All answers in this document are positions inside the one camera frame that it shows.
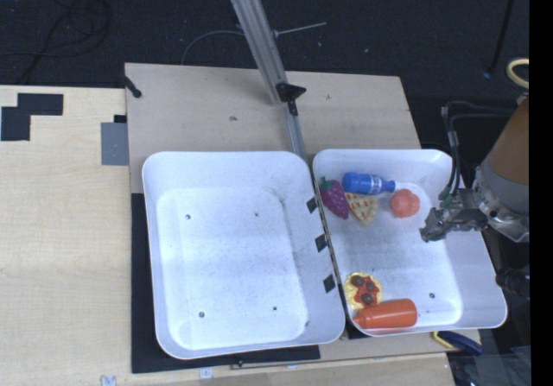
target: aluminum extrusion bar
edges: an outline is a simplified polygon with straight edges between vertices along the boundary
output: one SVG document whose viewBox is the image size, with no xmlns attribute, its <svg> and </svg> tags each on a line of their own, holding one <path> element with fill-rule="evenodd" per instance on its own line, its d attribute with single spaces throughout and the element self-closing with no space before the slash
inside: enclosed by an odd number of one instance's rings
<svg viewBox="0 0 553 386">
<path fill-rule="evenodd" d="M 307 160 L 298 116 L 290 113 L 288 106 L 277 93 L 277 85 L 288 84 L 288 80 L 261 0 L 231 0 L 231 2 L 257 68 L 267 85 L 270 101 L 272 104 L 283 106 L 290 147 L 303 160 Z"/>
</svg>

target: black clip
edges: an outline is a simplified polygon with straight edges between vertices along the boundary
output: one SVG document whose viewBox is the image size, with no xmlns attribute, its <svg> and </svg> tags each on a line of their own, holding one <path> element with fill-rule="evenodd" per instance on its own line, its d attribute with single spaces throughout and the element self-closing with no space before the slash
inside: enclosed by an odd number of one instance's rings
<svg viewBox="0 0 553 386">
<path fill-rule="evenodd" d="M 297 116 L 296 99 L 299 98 L 307 89 L 298 85 L 281 82 L 276 84 L 276 92 L 281 101 L 288 103 L 288 110 L 291 115 Z"/>
</svg>

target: toy food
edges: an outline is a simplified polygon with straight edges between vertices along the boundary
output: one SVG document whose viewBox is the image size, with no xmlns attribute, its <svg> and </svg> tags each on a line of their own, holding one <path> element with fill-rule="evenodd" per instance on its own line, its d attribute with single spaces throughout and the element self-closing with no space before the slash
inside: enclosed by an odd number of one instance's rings
<svg viewBox="0 0 553 386">
<path fill-rule="evenodd" d="M 349 205 L 342 185 L 337 180 L 326 180 L 322 178 L 319 185 L 322 204 L 331 212 L 341 218 L 348 218 Z"/>
<path fill-rule="evenodd" d="M 393 193 L 396 191 L 394 180 L 384 180 L 375 174 L 345 173 L 342 178 L 342 186 L 349 193 L 361 193 L 377 195 L 384 191 Z"/>
<path fill-rule="evenodd" d="M 346 193 L 346 199 L 349 212 L 362 226 L 367 226 L 374 220 L 378 210 L 378 199 L 376 197 Z"/>
<path fill-rule="evenodd" d="M 344 282 L 347 304 L 356 311 L 377 305 L 382 297 L 381 293 L 380 283 L 364 272 L 352 272 Z"/>
<path fill-rule="evenodd" d="M 390 208 L 397 218 L 406 218 L 418 213 L 421 201 L 408 189 L 396 191 L 390 200 Z"/>
<path fill-rule="evenodd" d="M 359 310 L 353 321 L 363 329 L 410 327 L 416 324 L 416 306 L 410 299 L 383 301 Z"/>
</svg>

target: blue bottle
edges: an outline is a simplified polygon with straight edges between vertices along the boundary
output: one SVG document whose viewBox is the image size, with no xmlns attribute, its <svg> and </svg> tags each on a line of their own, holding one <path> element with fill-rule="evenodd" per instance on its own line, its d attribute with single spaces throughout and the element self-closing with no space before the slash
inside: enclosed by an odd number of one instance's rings
<svg viewBox="0 0 553 386">
<path fill-rule="evenodd" d="M 375 174 L 345 173 L 342 179 L 342 187 L 347 193 L 373 196 L 384 191 L 393 193 L 396 191 L 396 182 L 394 180 L 384 180 Z"/>
</svg>

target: black carpet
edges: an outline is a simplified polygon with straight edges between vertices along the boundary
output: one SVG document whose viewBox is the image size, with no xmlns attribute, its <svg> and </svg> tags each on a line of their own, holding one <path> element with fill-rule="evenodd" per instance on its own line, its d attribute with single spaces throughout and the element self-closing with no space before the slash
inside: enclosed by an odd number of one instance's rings
<svg viewBox="0 0 553 386">
<path fill-rule="evenodd" d="M 514 109 L 523 91 L 505 67 L 529 57 L 530 0 L 262 1 L 279 32 L 326 22 L 279 35 L 287 71 L 398 76 L 424 147 L 448 148 L 449 100 Z M 219 30 L 236 30 L 230 0 L 0 0 L 0 84 L 123 87 L 125 62 L 177 65 L 187 48 L 186 65 L 256 68 L 242 36 L 190 46 Z M 504 124 L 459 121 L 468 183 Z"/>
</svg>

